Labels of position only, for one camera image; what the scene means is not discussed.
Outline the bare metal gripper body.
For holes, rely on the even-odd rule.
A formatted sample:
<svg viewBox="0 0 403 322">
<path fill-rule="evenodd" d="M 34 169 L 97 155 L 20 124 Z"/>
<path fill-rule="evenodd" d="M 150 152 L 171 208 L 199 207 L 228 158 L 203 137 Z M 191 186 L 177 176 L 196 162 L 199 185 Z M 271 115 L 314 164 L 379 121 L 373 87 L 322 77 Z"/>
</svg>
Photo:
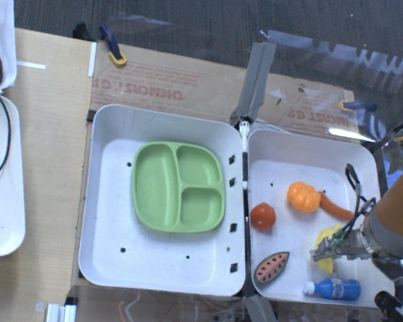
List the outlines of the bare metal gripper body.
<svg viewBox="0 0 403 322">
<path fill-rule="evenodd" d="M 370 230 L 355 229 L 344 242 L 334 245 L 336 252 L 349 260 L 368 258 L 387 278 L 403 278 L 403 236 L 381 234 L 376 237 Z"/>
</svg>

